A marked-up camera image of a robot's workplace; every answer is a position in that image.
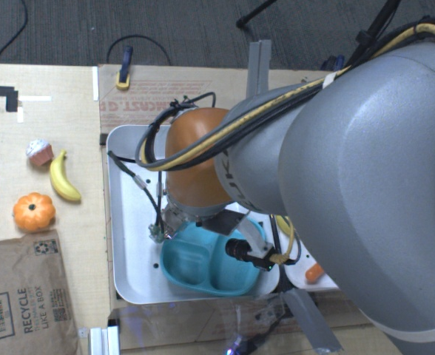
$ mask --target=table surface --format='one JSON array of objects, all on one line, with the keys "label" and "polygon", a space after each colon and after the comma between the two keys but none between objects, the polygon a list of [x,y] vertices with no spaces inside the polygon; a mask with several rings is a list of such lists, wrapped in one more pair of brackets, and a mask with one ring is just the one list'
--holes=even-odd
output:
[{"label": "table surface", "polygon": [[[176,75],[178,68],[142,67],[140,70],[156,80],[156,75],[164,70]],[[215,78],[224,98],[227,96],[227,104],[235,104],[245,97],[245,70],[210,70],[207,76],[203,75],[204,70],[193,69],[191,74],[186,70],[184,75],[191,75],[191,79],[193,75],[203,80]],[[15,87],[19,96],[51,97],[51,101],[23,101],[23,122],[18,122],[18,113],[5,111],[5,98],[0,97],[0,240],[24,235],[12,216],[12,207],[22,195],[37,191],[53,199],[57,210],[53,227],[61,242],[76,325],[86,329],[107,325],[113,292],[107,253],[110,233],[104,198],[107,195],[104,148],[99,144],[100,102],[94,97],[94,72],[95,67],[0,64],[0,86]],[[223,75],[235,87],[228,88],[226,81],[221,80]],[[270,87],[300,83],[307,75],[312,80],[311,77],[319,78],[324,73],[271,71]],[[50,184],[48,168],[33,166],[28,161],[25,149],[37,138],[49,141],[55,155],[61,149],[67,150],[67,176],[81,192],[80,203],[59,197]],[[380,341],[387,345],[384,336]],[[81,347],[86,354],[86,338],[81,341]]]}]

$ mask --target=yellow and black clamp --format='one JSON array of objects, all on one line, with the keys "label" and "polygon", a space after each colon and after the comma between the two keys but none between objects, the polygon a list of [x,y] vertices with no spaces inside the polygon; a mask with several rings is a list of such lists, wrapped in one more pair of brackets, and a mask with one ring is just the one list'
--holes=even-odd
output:
[{"label": "yellow and black clamp", "polygon": [[117,73],[117,78],[115,79],[115,86],[117,89],[126,90],[129,89],[130,85],[130,74],[129,68],[132,63],[132,53],[134,49],[131,46],[125,46],[124,48],[124,58],[122,60],[121,71]]}]

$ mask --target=white tray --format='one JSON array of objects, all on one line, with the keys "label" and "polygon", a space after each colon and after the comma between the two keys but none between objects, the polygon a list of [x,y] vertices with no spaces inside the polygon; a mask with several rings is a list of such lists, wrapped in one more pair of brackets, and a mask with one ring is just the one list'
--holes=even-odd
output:
[{"label": "white tray", "polygon": [[[117,156],[134,159],[135,147],[146,128],[147,126],[144,125],[123,125],[115,128],[107,138],[107,151],[112,150]],[[167,131],[168,127],[162,126],[155,140],[157,158],[164,156],[163,149]],[[135,163],[126,163],[126,165],[144,180],[149,180],[149,190],[155,195],[158,173],[150,172]],[[112,218],[112,264],[115,288],[121,297],[132,304],[216,298],[211,294],[192,291],[168,281],[159,266],[162,245],[149,238],[148,227],[150,223],[155,222],[155,210],[132,178],[109,159],[108,172]],[[165,204],[166,198],[163,199],[162,207]],[[236,203],[229,205],[228,209],[247,212]],[[258,213],[251,213],[249,216],[263,223],[266,239],[273,243],[268,216]],[[281,235],[280,242],[285,251],[288,239]],[[293,256],[296,255],[296,244],[294,247]],[[304,273],[313,263],[311,255],[302,246],[300,262],[294,266],[286,266],[290,281],[298,288],[309,290],[336,288],[334,282],[326,275],[320,279],[318,284],[305,284]],[[279,277],[278,267],[274,267],[270,272],[261,271],[254,288],[247,295],[260,296],[272,293],[277,287]]]}]

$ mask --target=orange pumpkin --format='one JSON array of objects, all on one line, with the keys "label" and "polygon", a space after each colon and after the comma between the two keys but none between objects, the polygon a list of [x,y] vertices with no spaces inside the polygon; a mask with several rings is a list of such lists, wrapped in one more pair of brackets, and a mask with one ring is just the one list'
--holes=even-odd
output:
[{"label": "orange pumpkin", "polygon": [[55,207],[49,196],[32,192],[18,199],[13,217],[20,229],[37,231],[46,228],[55,217]]}]

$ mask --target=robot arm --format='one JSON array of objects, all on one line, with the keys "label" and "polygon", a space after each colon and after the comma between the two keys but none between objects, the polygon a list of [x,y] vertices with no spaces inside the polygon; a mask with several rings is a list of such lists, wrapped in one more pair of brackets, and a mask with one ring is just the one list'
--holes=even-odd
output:
[{"label": "robot arm", "polygon": [[404,354],[435,354],[435,41],[407,45],[422,31],[435,36],[435,25],[389,37],[328,86],[274,89],[214,109],[210,124],[203,109],[184,111],[166,159],[151,155],[153,125],[136,156],[168,172],[172,229],[212,227],[231,201],[289,216]]}]

